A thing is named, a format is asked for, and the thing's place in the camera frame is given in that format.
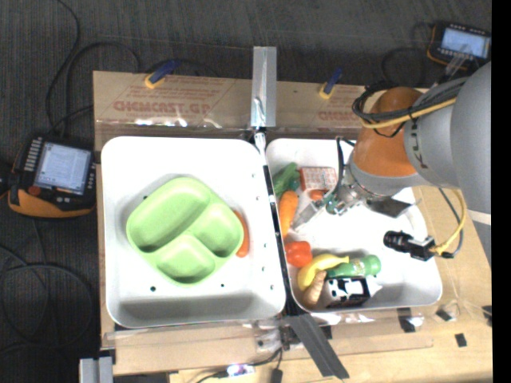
yellow banana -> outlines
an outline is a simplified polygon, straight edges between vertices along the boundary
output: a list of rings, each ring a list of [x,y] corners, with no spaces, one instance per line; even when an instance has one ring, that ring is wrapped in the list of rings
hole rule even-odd
[[[314,280],[314,277],[321,270],[329,270],[341,263],[350,262],[350,257],[338,257],[333,254],[320,254],[312,259],[305,267],[300,268],[296,282],[300,290],[306,290]]]

green bottle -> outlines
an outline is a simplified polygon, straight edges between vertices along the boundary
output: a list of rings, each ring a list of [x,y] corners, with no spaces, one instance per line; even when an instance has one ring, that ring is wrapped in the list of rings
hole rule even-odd
[[[327,270],[327,278],[352,278],[376,275],[382,269],[382,262],[376,255],[368,255],[361,259],[350,259]]]

display screen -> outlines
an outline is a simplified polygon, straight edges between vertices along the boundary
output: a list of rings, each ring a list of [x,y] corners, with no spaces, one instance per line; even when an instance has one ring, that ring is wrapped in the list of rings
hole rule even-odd
[[[85,149],[46,142],[34,184],[83,195],[91,156]]]
[[[459,53],[471,54],[475,57],[487,58],[490,40],[490,37],[484,35],[446,28],[441,47]]]

toy tomato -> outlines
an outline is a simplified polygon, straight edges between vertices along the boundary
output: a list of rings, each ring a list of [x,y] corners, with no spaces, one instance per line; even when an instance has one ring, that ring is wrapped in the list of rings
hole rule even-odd
[[[291,241],[284,245],[286,260],[294,267],[305,267],[312,261],[311,245],[307,241]]]

green plate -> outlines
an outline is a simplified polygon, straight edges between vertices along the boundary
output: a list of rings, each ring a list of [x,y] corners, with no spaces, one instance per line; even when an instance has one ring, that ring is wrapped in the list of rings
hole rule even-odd
[[[170,180],[128,217],[131,245],[172,282],[193,286],[240,248],[244,230],[232,209],[192,177]]]

